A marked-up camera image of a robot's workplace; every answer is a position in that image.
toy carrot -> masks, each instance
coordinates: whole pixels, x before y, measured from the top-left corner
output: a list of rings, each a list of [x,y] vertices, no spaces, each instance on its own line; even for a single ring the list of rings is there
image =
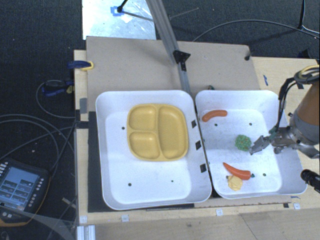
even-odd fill
[[[214,118],[214,117],[226,117],[227,114],[228,114],[228,112],[226,110],[212,110],[212,111],[206,113],[202,117],[202,121],[208,122],[211,118]]]
[[[249,170],[239,170],[237,168],[232,167],[227,163],[223,163],[224,167],[234,176],[239,177],[242,180],[249,180],[251,177],[251,172]]]

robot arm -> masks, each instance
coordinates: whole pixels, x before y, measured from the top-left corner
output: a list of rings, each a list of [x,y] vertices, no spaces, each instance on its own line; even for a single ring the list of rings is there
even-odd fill
[[[289,89],[298,85],[311,84],[311,88],[290,115],[287,127],[279,127],[286,96]],[[309,66],[297,72],[294,77],[288,78],[280,89],[278,121],[269,131],[270,136],[260,136],[249,149],[254,154],[265,149],[269,144],[274,146],[274,152],[279,154],[284,148],[300,150],[309,158],[319,158],[319,151],[314,145],[319,143],[319,66]]]

yellow divided plate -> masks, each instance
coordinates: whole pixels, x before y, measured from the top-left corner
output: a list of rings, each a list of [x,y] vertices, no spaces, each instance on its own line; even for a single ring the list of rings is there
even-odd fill
[[[167,104],[134,106],[127,118],[129,148],[139,159],[173,161],[188,151],[188,129],[183,112]]]

wooden board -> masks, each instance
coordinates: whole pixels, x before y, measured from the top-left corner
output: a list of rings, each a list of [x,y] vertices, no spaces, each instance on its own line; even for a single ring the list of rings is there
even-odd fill
[[[81,60],[85,59],[85,51],[76,51],[75,59]],[[301,70],[302,68],[314,65],[315,61],[311,59],[287,59],[287,58],[261,58],[261,57],[252,57],[252,62],[255,66],[255,72],[257,75],[257,80],[259,86],[263,90],[271,90],[275,93],[278,93],[280,86],[283,84],[286,78],[292,77],[294,73]],[[75,97],[76,97],[76,108],[80,108],[78,102],[79,98],[85,98],[86,96],[86,72],[80,70],[75,71]],[[303,96],[306,93],[305,90],[291,90],[288,95],[288,105],[286,111],[293,111]],[[88,119],[87,114],[81,114],[81,120]],[[182,210],[132,210],[132,211],[121,211],[121,212],[93,212],[88,213],[88,131],[86,129],[77,129],[77,183],[78,183],[78,205],[79,205],[79,216],[81,224],[96,224],[101,225],[99,229],[108,228],[112,224],[112,227],[119,229],[122,227],[122,215],[129,215],[130,221],[138,223],[140,225],[149,221],[147,225],[152,227],[152,225],[161,225],[159,221],[167,221],[169,224],[174,225],[174,223],[183,223],[183,220],[206,220],[205,218],[215,218],[217,216],[217,209],[222,209],[225,217],[227,216],[239,216],[242,213],[257,213],[269,211],[287,211],[292,212],[294,210],[293,203],[299,203],[301,209],[305,210],[308,208],[319,208],[319,194],[316,193],[311,187],[308,187],[307,191],[299,196],[290,198],[290,196],[278,196],[278,197],[264,197],[264,200],[260,202],[259,199],[241,199],[237,200],[237,203],[230,203],[230,200],[220,199],[220,203],[217,205],[212,199],[207,202],[197,204],[194,209],[182,209]],[[301,162],[304,168],[311,169],[312,171],[319,173],[319,161],[311,160],[305,155],[300,154]],[[282,203],[289,203],[288,208],[284,208]],[[188,232],[186,230],[181,230],[179,233],[183,236]]]
[[[120,222],[97,225],[95,232],[97,240],[315,240],[319,214],[317,208]]]
[[[186,62],[192,97],[214,86],[217,90],[258,90],[259,85],[246,45],[178,42],[190,53]],[[88,72],[88,109],[106,91],[180,90],[178,68],[161,40],[103,38],[86,40],[86,56],[94,63]]]

